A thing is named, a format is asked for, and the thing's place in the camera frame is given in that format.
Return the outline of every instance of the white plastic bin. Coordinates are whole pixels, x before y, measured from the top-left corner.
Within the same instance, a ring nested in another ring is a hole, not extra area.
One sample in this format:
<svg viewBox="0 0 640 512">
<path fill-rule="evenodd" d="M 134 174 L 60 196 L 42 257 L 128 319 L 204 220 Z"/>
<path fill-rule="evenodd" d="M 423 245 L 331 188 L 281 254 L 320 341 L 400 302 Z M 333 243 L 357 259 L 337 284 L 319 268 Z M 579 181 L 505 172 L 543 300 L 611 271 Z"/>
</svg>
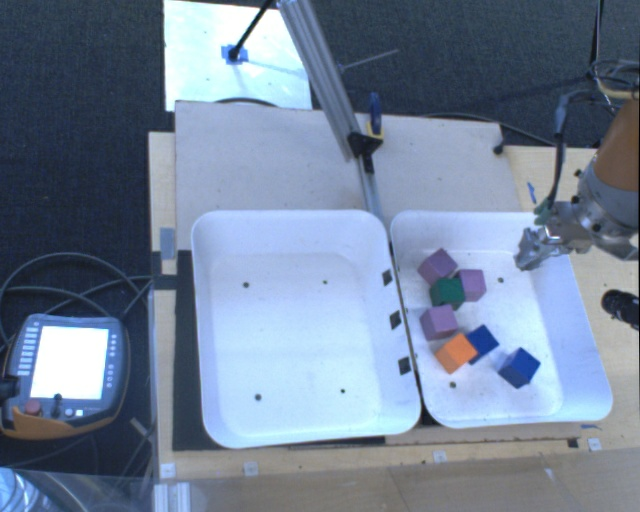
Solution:
<svg viewBox="0 0 640 512">
<path fill-rule="evenodd" d="M 516 423 L 597 421 L 613 398 L 567 256 L 520 271 L 513 256 L 527 213 L 406 211 L 391 226 L 400 289 L 422 394 L 443 425 L 463 428 Z M 444 248 L 459 268 L 484 271 L 487 293 L 455 312 L 460 330 L 485 324 L 500 346 L 449 375 L 434 356 L 446 341 L 427 341 L 419 318 L 431 306 L 417 268 Z M 530 384 L 513 388 L 497 370 L 523 347 L 541 361 Z"/>
<path fill-rule="evenodd" d="M 216 211 L 195 223 L 192 249 L 202 412 L 215 442 L 370 437 L 416 424 L 420 396 L 377 218 Z"/>
</svg>

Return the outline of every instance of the wooden board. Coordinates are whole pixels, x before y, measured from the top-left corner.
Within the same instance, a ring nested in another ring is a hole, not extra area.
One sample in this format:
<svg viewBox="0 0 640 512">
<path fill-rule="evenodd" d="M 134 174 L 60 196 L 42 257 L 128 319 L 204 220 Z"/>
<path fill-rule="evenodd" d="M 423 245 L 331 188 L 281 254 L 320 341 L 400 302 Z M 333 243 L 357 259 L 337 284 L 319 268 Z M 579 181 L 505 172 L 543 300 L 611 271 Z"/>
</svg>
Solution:
<svg viewBox="0 0 640 512">
<path fill-rule="evenodd" d="M 196 481 L 193 510 L 634 510 L 640 450 Z"/>
<path fill-rule="evenodd" d="M 387 227 L 407 209 L 519 210 L 507 159 L 492 151 L 497 125 L 385 116 L 384 130 L 373 160 Z M 320 111 L 178 102 L 176 175 L 180 249 L 212 210 L 363 208 L 357 162 Z"/>
<path fill-rule="evenodd" d="M 171 187 L 175 186 L 175 157 L 172 152 L 174 144 L 173 134 L 150 135 L 151 198 L 155 215 L 152 237 L 154 250 L 159 249 L 156 231 L 160 227 L 171 227 L 171 222 L 175 222 L 175 213 L 172 213 L 175 212 L 175 202 L 171 204 Z M 586 166 L 592 154 L 590 150 L 570 150 L 566 168 Z M 525 209 L 530 209 L 533 205 L 526 184 L 532 182 L 541 196 L 546 193 L 551 182 L 553 150 L 512 147 L 506 148 L 502 158 L 508 159 L 511 163 L 521 204 Z M 575 180 L 568 172 L 562 183 L 559 199 L 570 197 L 574 188 Z M 595 426 L 582 429 L 585 433 L 583 437 L 599 438 L 605 450 L 639 447 L 637 333 L 620 322 L 610 320 L 599 306 L 602 293 L 609 288 L 618 287 L 638 293 L 638 266 L 633 263 L 616 262 L 610 256 L 596 250 L 587 255 L 572 257 L 572 262 L 614 392 L 614 408 L 611 415 Z M 171 273 L 170 263 L 165 262 L 165 272 Z M 434 434 L 428 434 L 428 429 L 421 429 L 425 431 L 424 436 L 421 431 L 412 432 L 405 438 L 404 446 L 173 452 L 171 421 L 174 307 L 175 297 L 172 292 L 155 292 L 158 462 L 161 469 L 167 471 L 166 475 L 172 475 L 168 478 L 191 480 L 240 476 L 243 464 L 247 461 L 257 462 L 263 475 L 278 475 L 421 465 L 423 461 L 424 464 L 432 464 L 433 452 L 436 450 L 444 450 L 449 461 L 508 459 L 538 456 L 539 453 L 545 456 L 571 454 L 576 451 L 567 446 L 566 439 L 578 437 L 581 432 L 580 426 L 530 425 L 520 428 L 517 432 L 511 427 L 504 430 L 492 429 L 490 436 L 489 432 L 469 430 L 469 437 L 466 439 L 451 436 L 450 432 L 446 432 L 447 429 L 434 428 Z M 503 442 L 482 442 L 498 439 L 502 439 Z M 522 442 L 523 439 L 537 440 Z M 577 451 L 587 450 L 586 441 L 581 439 Z"/>
</svg>

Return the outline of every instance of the black cable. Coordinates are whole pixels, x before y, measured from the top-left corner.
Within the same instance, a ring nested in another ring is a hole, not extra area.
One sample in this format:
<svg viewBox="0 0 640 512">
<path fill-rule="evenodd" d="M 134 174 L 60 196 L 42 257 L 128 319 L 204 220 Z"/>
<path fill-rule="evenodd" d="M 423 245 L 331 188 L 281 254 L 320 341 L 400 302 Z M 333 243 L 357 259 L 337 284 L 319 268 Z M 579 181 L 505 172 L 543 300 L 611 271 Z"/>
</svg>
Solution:
<svg viewBox="0 0 640 512">
<path fill-rule="evenodd" d="M 549 195 L 537 208 L 537 210 L 539 210 L 540 212 L 544 208 L 546 208 L 546 210 L 551 210 L 551 207 L 553 206 L 553 203 L 556 200 L 556 195 L 558 193 L 558 186 L 560 184 L 560 178 L 562 177 L 562 165 L 564 163 L 564 132 L 567 125 L 567 119 L 569 117 L 569 106 L 580 102 L 588 102 L 592 105 L 602 104 L 602 102 L 600 101 L 602 97 L 606 98 L 606 96 L 600 91 L 595 91 L 592 89 L 580 89 L 560 96 L 560 99 L 558 100 L 558 106 L 555 110 L 554 145 L 556 147 L 556 158 L 553 183 L 551 185 Z"/>
<path fill-rule="evenodd" d="M 238 54 L 240 53 L 240 49 L 242 48 L 244 43 L 247 41 L 247 39 L 249 38 L 253 30 L 256 28 L 256 26 L 262 19 L 262 16 L 264 16 L 264 13 L 267 12 L 267 9 L 269 7 L 271 7 L 272 3 L 273 3 L 273 0 L 264 1 L 262 6 L 260 7 L 260 10 L 258 11 L 258 14 L 256 14 L 255 18 L 253 18 L 253 21 L 251 22 L 247 30 L 245 30 L 244 34 L 242 34 L 242 37 L 240 38 L 238 43 L 231 50 L 229 50 L 229 59 L 231 61 L 238 60 Z"/>
<path fill-rule="evenodd" d="M 93 474 L 94 475 L 99 475 L 100 474 L 100 451 L 98 450 L 98 442 L 96 441 L 96 436 L 95 434 L 89 434 L 89 437 L 91 438 L 91 446 L 93 447 Z"/>
<path fill-rule="evenodd" d="M 126 466 L 122 470 L 122 473 L 120 473 L 118 480 L 116 480 L 116 482 L 113 484 L 114 490 L 122 486 L 124 480 L 127 478 L 127 472 L 129 471 L 129 469 L 131 469 L 131 466 L 134 463 L 136 457 L 138 456 L 140 451 L 144 448 L 145 444 L 149 440 L 149 437 L 153 433 L 154 429 L 155 429 L 155 423 L 147 429 L 144 436 L 142 437 L 142 440 L 140 441 L 140 443 L 138 443 L 138 446 L 131 454 L 131 457 L 129 457 L 129 461 L 127 462 Z"/>
<path fill-rule="evenodd" d="M 256 105 L 263 105 L 265 107 L 277 107 L 275 103 L 271 103 L 265 100 L 259 100 L 256 98 L 225 98 L 223 100 L 217 100 L 215 103 L 255 103 Z"/>
<path fill-rule="evenodd" d="M 600 25 L 602 24 L 602 13 L 604 11 L 604 0 L 598 0 L 596 6 L 596 21 L 593 26 L 593 37 L 591 39 L 591 55 L 589 64 L 593 64 L 600 56 Z"/>
<path fill-rule="evenodd" d="M 133 300 L 129 303 L 129 305 L 125 308 L 125 310 L 120 315 L 120 320 L 124 320 L 127 317 L 131 309 L 133 309 L 133 307 L 136 305 L 136 303 L 144 296 L 146 292 L 149 291 L 149 288 L 151 288 L 152 284 L 153 284 L 153 281 L 149 281 L 140 289 L 138 294 L 133 298 Z"/>
<path fill-rule="evenodd" d="M 420 117 L 444 117 L 444 118 L 453 118 L 453 119 L 471 119 L 471 120 L 476 120 L 476 121 L 484 121 L 486 123 L 496 123 L 499 124 L 502 128 L 505 128 L 509 131 L 512 131 L 514 133 L 517 133 L 519 135 L 522 135 L 524 137 L 527 137 L 531 140 L 534 140 L 536 142 L 539 142 L 541 144 L 544 144 L 545 146 L 555 146 L 555 143 L 549 139 L 545 139 L 543 137 L 539 137 L 537 135 L 535 135 L 534 133 L 531 132 L 527 132 L 525 130 L 522 130 L 520 128 L 517 128 L 515 126 L 512 126 L 510 124 L 507 123 L 503 123 L 502 121 L 498 121 L 496 119 L 491 119 L 489 117 L 484 117 L 484 116 L 479 116 L 476 114 L 465 114 L 462 112 L 436 112 L 436 113 L 432 113 L 432 114 L 425 114 L 423 116 Z"/>
<path fill-rule="evenodd" d="M 138 294 L 140 292 L 140 289 L 124 272 L 122 272 L 120 269 L 118 269 L 111 263 L 103 259 L 100 259 L 96 256 L 91 256 L 89 254 L 83 254 L 83 253 L 77 253 L 77 252 L 59 252 L 59 253 L 45 254 L 44 256 L 34 258 L 24 263 L 17 270 L 15 270 L 0 287 L 0 339 L 3 342 L 5 348 L 9 344 L 9 337 L 7 336 L 7 333 L 4 329 L 4 325 L 2 323 L 2 299 L 4 298 L 4 294 L 6 293 L 6 290 L 9 288 L 9 285 L 11 284 L 11 282 L 24 270 L 34 265 L 37 265 L 38 263 L 42 263 L 44 261 L 54 260 L 54 259 L 78 260 L 78 261 L 92 263 L 94 265 L 97 265 L 100 268 L 108 270 L 112 274 L 117 275 L 120 279 L 124 281 L 124 284 L 128 285 L 129 288 L 131 288 L 131 290 L 134 293 Z"/>
<path fill-rule="evenodd" d="M 139 478 L 136 475 L 142 471 L 144 467 L 146 467 L 151 461 L 151 454 L 149 453 L 143 460 L 142 463 L 138 464 L 133 471 L 131 471 L 132 478 Z"/>
<path fill-rule="evenodd" d="M 60 455 L 62 453 L 65 453 L 66 451 L 70 450 L 71 448 L 73 448 L 74 446 L 78 446 L 79 444 L 81 444 L 85 439 L 87 439 L 89 436 L 82 436 L 78 439 L 76 439 L 75 441 L 73 441 L 72 443 L 69 443 L 66 446 L 63 446 L 62 448 L 59 448 L 53 452 L 50 452 L 46 455 L 41 455 L 40 457 L 33 457 L 32 459 L 26 459 L 26 460 L 22 460 L 20 462 L 14 462 L 13 464 L 7 464 L 4 467 L 6 468 L 10 468 L 10 469 L 15 469 L 15 468 L 20 468 L 23 466 L 30 466 L 31 464 L 34 464 L 36 462 L 41 462 L 43 460 L 48 460 L 52 457 L 55 457 L 57 455 Z"/>
<path fill-rule="evenodd" d="M 132 281 L 149 281 L 151 279 L 151 276 L 134 276 L 134 277 L 130 277 L 129 279 L 131 279 Z M 109 281 L 108 283 L 104 283 L 101 284 L 99 286 L 96 286 L 95 288 L 91 288 L 89 290 L 86 290 L 82 293 L 80 293 L 80 295 L 82 296 L 88 296 L 88 295 L 93 295 L 94 293 L 98 293 L 101 292 L 103 290 L 107 290 L 109 288 L 113 288 L 115 286 L 121 285 L 122 283 L 124 283 L 124 281 L 122 279 L 116 279 L 114 281 Z M 66 300 L 64 302 L 61 302 L 60 304 L 57 304 L 55 306 L 53 306 L 52 308 L 48 309 L 47 311 L 45 311 L 45 315 L 50 315 L 52 313 L 55 313 L 56 311 L 58 311 L 59 309 L 62 309 L 66 306 L 68 306 L 69 304 L 73 304 L 74 303 L 74 299 L 69 299 Z"/>
<path fill-rule="evenodd" d="M 53 288 L 50 286 L 12 286 L 5 290 L 5 293 L 44 293 L 48 295 L 61 295 L 63 297 L 72 298 L 75 301 L 82 302 L 85 306 L 90 307 L 95 312 L 100 313 L 103 316 L 111 316 L 106 309 L 85 297 L 83 294 L 71 292 L 63 288 Z"/>
</svg>

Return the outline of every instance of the wooden block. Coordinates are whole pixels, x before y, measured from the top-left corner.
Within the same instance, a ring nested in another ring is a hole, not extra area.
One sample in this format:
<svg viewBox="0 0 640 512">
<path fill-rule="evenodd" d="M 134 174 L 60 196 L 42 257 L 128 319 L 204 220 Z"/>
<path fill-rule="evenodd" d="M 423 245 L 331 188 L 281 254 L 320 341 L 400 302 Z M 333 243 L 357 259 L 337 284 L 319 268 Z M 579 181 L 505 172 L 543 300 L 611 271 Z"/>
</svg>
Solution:
<svg viewBox="0 0 640 512">
<path fill-rule="evenodd" d="M 531 382 L 539 367 L 540 361 L 525 349 L 519 348 L 507 357 L 498 373 L 514 388 L 520 389 Z"/>
<path fill-rule="evenodd" d="M 427 309 L 420 317 L 420 324 L 427 340 L 439 340 L 458 330 L 458 321 L 450 304 Z"/>
<path fill-rule="evenodd" d="M 464 290 L 460 279 L 438 279 L 429 289 L 429 295 L 434 306 L 451 304 L 451 307 L 456 310 L 464 303 Z"/>
<path fill-rule="evenodd" d="M 464 300 L 477 302 L 487 292 L 487 285 L 484 281 L 484 273 L 477 269 L 460 270 L 456 276 L 462 283 L 464 290 Z"/>
<path fill-rule="evenodd" d="M 478 351 L 462 333 L 456 334 L 435 354 L 436 359 L 440 361 L 447 373 L 455 372 L 477 355 Z"/>
<path fill-rule="evenodd" d="M 447 251 L 438 249 L 420 264 L 418 273 L 427 283 L 434 285 L 438 279 L 453 274 L 456 268 L 458 264 Z"/>
<path fill-rule="evenodd" d="M 469 364 L 476 364 L 482 356 L 499 345 L 498 340 L 494 338 L 486 325 L 481 325 L 474 331 L 467 333 L 467 339 L 478 351 L 478 355 L 469 361 Z"/>
</svg>

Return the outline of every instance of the blue clamp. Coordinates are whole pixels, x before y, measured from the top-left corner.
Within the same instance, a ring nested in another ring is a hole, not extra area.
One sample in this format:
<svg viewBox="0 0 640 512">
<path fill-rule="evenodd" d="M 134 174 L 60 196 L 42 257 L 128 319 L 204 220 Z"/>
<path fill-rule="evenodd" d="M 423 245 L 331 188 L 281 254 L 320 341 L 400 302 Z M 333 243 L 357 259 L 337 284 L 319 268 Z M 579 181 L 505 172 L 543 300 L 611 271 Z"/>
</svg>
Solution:
<svg viewBox="0 0 640 512">
<path fill-rule="evenodd" d="M 369 137 L 383 139 L 384 131 L 382 130 L 382 105 L 380 104 L 380 96 L 376 92 L 372 92 L 369 95 L 369 117 L 370 120 L 367 123 L 367 134 L 369 135 Z"/>
<path fill-rule="evenodd" d="M 536 199 L 536 189 L 528 181 L 527 188 L 529 189 L 529 195 L 531 196 L 531 201 L 533 201 L 533 204 L 538 204 L 538 200 Z"/>
<path fill-rule="evenodd" d="M 236 47 L 235 44 L 228 44 L 227 46 L 222 47 L 222 58 L 232 66 L 239 66 L 243 62 L 249 62 L 249 52 L 247 52 L 246 48 L 240 48 L 240 53 L 238 53 L 238 58 L 236 60 L 232 60 L 229 57 L 229 52 Z"/>
</svg>

